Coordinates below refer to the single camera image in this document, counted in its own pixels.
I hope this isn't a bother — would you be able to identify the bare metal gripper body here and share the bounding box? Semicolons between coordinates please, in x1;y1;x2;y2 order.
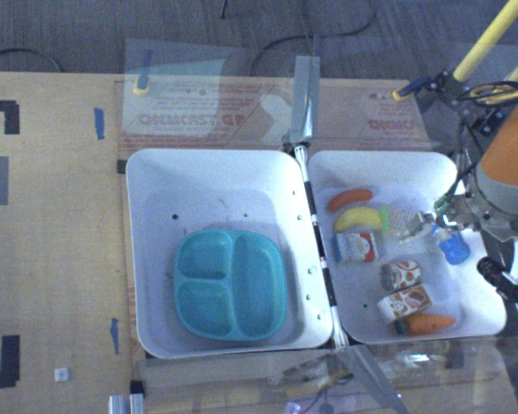
431;192;518;244

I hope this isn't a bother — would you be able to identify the blue bottle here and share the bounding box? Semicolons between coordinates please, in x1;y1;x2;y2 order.
431;223;472;267

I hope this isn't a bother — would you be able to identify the small red and white can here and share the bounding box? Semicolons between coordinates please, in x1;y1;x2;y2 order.
379;260;423;292

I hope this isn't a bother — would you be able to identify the white plastic tray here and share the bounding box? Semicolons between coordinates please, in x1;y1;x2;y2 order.
306;149;509;346
124;147;335;360

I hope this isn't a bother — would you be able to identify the yellow banana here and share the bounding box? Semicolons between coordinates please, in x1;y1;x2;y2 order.
332;206;384;234

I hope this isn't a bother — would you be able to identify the white blue red carton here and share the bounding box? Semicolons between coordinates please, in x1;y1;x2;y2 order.
331;231;380;264

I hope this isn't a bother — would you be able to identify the brown and white carton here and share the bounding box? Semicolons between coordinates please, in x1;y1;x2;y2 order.
376;284;433;325

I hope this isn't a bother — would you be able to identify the red sausage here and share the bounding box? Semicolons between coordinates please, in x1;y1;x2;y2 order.
326;188;374;213

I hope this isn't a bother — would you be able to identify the orange carrot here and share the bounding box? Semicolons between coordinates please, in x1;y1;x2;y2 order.
394;312;458;337

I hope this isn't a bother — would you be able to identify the green divided plate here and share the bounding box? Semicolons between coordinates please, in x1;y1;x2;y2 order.
173;228;289;342

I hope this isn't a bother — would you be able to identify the brown cardboard board red print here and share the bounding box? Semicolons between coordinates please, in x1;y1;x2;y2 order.
113;78;442;364

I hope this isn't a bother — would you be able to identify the black cylinder on white bracket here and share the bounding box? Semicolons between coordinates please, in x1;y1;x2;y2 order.
476;236;518;302

